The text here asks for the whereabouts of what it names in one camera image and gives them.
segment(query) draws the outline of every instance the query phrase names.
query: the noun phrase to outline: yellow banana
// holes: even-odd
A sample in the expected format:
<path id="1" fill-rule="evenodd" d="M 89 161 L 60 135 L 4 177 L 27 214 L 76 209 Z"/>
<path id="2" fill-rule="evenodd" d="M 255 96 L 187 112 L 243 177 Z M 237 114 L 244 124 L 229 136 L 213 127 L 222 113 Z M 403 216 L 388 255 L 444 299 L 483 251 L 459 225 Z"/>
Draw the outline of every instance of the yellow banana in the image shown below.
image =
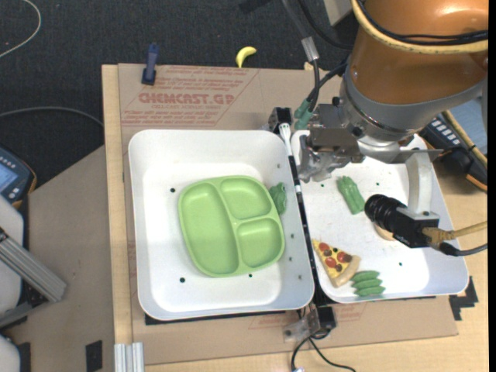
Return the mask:
<path id="1" fill-rule="evenodd" d="M 238 65 L 238 67 L 242 67 L 245 58 L 249 55 L 253 55 L 254 53 L 256 53 L 256 51 L 257 49 L 253 48 L 252 46 L 245 46 L 244 48 L 239 50 L 238 54 L 236 55 L 236 64 Z"/>

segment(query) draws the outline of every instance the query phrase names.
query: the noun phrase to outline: blue clamp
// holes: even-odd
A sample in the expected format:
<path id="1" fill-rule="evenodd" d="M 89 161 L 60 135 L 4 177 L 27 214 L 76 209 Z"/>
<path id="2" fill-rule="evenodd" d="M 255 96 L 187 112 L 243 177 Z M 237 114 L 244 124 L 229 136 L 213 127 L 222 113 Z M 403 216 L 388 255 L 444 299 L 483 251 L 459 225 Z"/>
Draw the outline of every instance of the blue clamp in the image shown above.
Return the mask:
<path id="1" fill-rule="evenodd" d="M 143 69 L 143 76 L 141 77 L 142 84 L 155 84 L 155 75 L 157 74 L 155 65 L 157 64 L 157 58 L 158 45 L 151 43 L 148 47 L 148 52 L 146 53 L 146 67 Z"/>

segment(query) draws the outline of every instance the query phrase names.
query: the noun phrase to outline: wooden edge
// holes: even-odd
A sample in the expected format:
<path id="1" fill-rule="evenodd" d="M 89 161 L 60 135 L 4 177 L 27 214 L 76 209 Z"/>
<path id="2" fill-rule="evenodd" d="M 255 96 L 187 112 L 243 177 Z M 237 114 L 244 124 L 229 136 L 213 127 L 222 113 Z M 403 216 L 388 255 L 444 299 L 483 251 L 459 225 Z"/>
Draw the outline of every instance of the wooden edge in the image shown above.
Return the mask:
<path id="1" fill-rule="evenodd" d="M 119 69 L 102 65 L 105 158 L 107 163 L 108 223 L 112 265 L 112 300 L 115 343 L 133 342 L 131 291 L 123 183 Z"/>

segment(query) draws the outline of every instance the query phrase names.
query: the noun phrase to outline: green vegetable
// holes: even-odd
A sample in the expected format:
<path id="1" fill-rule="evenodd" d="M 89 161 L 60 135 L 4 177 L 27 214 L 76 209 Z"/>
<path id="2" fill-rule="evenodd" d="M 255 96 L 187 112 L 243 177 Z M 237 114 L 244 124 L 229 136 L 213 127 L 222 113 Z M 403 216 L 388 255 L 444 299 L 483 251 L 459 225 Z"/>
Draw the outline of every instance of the green vegetable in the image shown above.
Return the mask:
<path id="1" fill-rule="evenodd" d="M 353 215 L 362 212 L 365 208 L 365 200 L 358 191 L 357 184 L 350 177 L 341 177 L 337 181 L 339 192 L 343 195 L 348 208 Z"/>
<path id="2" fill-rule="evenodd" d="M 284 183 L 279 183 L 269 189 L 269 194 L 274 201 L 277 209 L 277 213 L 282 215 L 286 212 L 286 189 L 284 188 Z"/>
<path id="3" fill-rule="evenodd" d="M 384 287 L 370 287 L 370 288 L 358 289 L 355 291 L 355 293 L 358 296 L 378 295 L 378 294 L 382 294 L 385 289 L 386 288 Z"/>
<path id="4" fill-rule="evenodd" d="M 373 278 L 372 280 L 358 281 L 352 284 L 351 286 L 356 289 L 365 289 L 365 288 L 378 287 L 381 284 L 382 284 L 382 280 L 380 280 L 379 278 Z"/>
<path id="5" fill-rule="evenodd" d="M 351 280 L 354 282 L 360 282 L 360 281 L 366 281 L 366 280 L 373 280 L 374 278 L 379 277 L 379 272 L 378 271 L 373 271 L 373 270 L 365 270 L 365 271 L 359 271 L 356 273 Z"/>

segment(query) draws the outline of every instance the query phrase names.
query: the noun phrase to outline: white tray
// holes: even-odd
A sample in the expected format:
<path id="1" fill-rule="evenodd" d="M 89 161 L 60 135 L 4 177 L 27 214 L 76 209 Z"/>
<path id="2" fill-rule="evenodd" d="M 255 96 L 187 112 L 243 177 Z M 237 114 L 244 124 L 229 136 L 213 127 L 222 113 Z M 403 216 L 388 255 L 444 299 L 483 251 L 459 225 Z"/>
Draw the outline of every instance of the white tray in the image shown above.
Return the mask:
<path id="1" fill-rule="evenodd" d="M 148 129 L 129 143 L 139 302 L 159 320 L 301 308 L 314 293 L 291 169 L 282 140 L 266 131 Z M 210 177 L 283 182 L 284 253 L 237 277 L 208 277 L 191 261 L 179 223 L 181 190 Z"/>
<path id="2" fill-rule="evenodd" d="M 298 137 L 306 134 L 296 132 L 291 139 L 295 159 L 299 164 Z M 425 149 L 419 137 L 408 145 L 413 149 Z M 380 272 L 379 278 L 386 288 L 379 296 L 358 297 L 351 283 L 334 288 L 315 254 L 319 283 L 324 293 L 333 301 L 353 303 L 369 300 L 416 298 L 433 295 L 460 293 L 468 284 L 468 271 L 462 257 L 449 257 L 431 248 L 411 249 L 398 241 L 382 239 L 364 212 L 352 215 L 337 188 L 337 180 L 348 176 L 357 184 L 363 199 L 382 194 L 408 203 L 408 175 L 404 164 L 384 164 L 367 157 L 361 164 L 348 164 L 334 170 L 325 181 L 301 184 L 308 227 L 314 239 L 332 244 L 361 258 L 359 270 Z M 451 230 L 453 225 L 432 170 L 431 211 L 440 215 L 439 227 Z M 459 247 L 457 240 L 451 243 Z"/>

